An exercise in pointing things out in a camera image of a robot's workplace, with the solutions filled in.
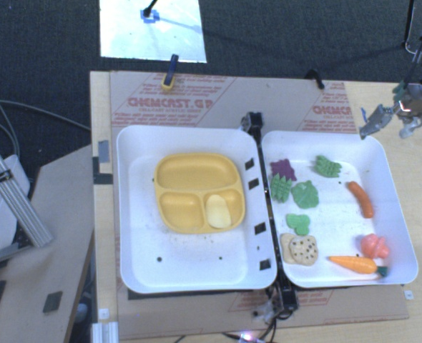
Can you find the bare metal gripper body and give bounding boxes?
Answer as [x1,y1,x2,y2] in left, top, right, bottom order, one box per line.
[392,52,422,125]

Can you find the green ribbed toy vegetable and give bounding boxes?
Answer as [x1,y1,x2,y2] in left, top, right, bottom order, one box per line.
[270,173,293,203]
[312,154,343,179]

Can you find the orange toy sausage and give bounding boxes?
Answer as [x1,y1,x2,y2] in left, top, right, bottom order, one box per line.
[345,180,375,219]

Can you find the green toy lettuce leaf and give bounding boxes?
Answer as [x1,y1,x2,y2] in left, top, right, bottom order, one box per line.
[290,179,320,210]

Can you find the purple toy grapes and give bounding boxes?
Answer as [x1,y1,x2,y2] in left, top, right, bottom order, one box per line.
[269,158,298,182]

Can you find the white plastic tray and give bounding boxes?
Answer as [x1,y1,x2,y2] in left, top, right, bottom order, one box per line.
[116,124,279,295]
[260,130,420,289]

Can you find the pink toy shrimp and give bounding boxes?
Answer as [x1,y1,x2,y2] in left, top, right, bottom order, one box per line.
[360,233,391,260]

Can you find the green toy broccoli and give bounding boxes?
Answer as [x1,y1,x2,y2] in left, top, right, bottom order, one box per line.
[285,212,312,237]

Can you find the thin black and white rod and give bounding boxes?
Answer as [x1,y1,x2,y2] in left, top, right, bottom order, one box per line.
[250,126,289,289]

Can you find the orange toy carrot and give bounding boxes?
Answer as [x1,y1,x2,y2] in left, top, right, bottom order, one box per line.
[328,254,389,278]

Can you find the chocolate chip toy biscuit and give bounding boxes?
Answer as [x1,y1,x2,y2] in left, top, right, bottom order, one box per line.
[288,234,320,267]

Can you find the plain beige toy biscuit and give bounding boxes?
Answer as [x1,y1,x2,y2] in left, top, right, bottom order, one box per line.
[279,232,298,264]

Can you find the brown cardboard board red print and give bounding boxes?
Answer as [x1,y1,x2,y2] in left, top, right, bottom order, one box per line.
[109,70,411,339]

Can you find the pale yellow toy potato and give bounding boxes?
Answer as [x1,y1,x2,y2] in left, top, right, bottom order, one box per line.
[205,194,232,229]

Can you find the yellow divided plate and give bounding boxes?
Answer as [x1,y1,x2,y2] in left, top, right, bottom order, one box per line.
[153,151,247,234]

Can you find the black block with thin wires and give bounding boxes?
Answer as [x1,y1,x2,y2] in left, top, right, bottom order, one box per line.
[267,283,300,313]
[240,111,265,134]

